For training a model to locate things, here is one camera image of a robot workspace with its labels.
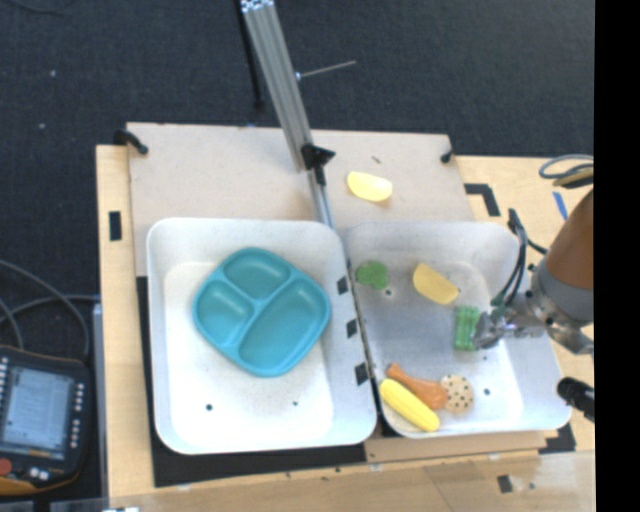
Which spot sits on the thin black and white rod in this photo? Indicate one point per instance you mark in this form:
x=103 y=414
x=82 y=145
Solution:
x=361 y=330

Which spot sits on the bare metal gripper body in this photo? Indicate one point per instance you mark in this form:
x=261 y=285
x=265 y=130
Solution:
x=537 y=320

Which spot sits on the black cylinder on white bracket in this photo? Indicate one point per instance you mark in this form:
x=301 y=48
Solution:
x=577 y=392

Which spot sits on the pale flat board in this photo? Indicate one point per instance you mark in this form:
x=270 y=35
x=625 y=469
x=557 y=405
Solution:
x=215 y=175

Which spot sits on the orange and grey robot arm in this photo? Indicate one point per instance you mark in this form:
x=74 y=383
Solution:
x=570 y=250

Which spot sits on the yellow toy chip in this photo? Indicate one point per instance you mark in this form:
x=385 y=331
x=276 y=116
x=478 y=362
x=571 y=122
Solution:
x=369 y=187
x=434 y=286

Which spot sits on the green broccoli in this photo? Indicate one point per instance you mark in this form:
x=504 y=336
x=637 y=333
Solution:
x=372 y=275

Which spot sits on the yellow corn cob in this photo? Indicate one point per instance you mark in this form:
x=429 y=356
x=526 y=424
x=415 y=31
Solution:
x=407 y=405

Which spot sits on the green ribbed toy vegetable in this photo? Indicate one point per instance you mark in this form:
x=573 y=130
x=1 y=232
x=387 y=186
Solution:
x=465 y=327

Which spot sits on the white plastic tray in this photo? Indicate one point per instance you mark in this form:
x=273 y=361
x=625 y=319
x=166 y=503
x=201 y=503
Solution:
x=415 y=340
x=250 y=415

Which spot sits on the orange chicken drumstick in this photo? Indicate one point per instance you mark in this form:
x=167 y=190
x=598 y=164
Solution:
x=422 y=387

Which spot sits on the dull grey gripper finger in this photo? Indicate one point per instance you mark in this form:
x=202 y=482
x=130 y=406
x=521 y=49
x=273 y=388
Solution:
x=486 y=341
x=490 y=321

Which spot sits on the blue divided plate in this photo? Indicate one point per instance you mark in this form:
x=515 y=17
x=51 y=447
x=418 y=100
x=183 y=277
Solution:
x=260 y=312

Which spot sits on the tan dotted biscuit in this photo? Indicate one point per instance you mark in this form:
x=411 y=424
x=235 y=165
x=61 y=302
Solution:
x=459 y=394

